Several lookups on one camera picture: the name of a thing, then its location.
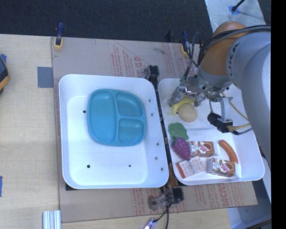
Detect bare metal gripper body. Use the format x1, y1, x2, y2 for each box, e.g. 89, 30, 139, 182
178, 75, 230, 102

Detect yellow banana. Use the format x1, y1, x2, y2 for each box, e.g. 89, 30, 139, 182
171, 95, 196, 116

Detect beige bread roll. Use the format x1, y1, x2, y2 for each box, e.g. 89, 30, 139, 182
177, 103, 198, 123

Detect green lettuce leaf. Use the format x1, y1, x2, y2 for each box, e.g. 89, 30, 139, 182
168, 122, 189, 142

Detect thin black and white rod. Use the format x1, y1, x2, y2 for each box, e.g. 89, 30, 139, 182
151, 76, 175, 188

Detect orange and white carton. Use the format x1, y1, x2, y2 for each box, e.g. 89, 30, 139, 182
189, 141, 220, 157
206, 156, 241, 178

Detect purple grapes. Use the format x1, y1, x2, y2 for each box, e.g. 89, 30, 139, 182
171, 137, 191, 161

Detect orange sausage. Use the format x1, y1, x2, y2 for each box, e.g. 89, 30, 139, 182
218, 139, 239, 165

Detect orange packet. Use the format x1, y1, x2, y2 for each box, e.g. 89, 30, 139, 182
175, 156, 205, 179

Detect white plastic tray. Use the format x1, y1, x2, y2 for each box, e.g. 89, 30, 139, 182
157, 78, 265, 186
58, 73, 170, 190

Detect blue divided plate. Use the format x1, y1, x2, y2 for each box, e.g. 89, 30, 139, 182
86, 88, 147, 147

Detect brown cardboard board red print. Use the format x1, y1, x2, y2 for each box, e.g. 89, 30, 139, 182
51, 37, 258, 223

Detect black cylinder on white bracket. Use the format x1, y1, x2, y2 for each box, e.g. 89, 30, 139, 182
206, 96, 235, 134

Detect black block with thin wires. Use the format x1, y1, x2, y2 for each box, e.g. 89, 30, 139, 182
140, 65, 160, 81
147, 186, 184, 210

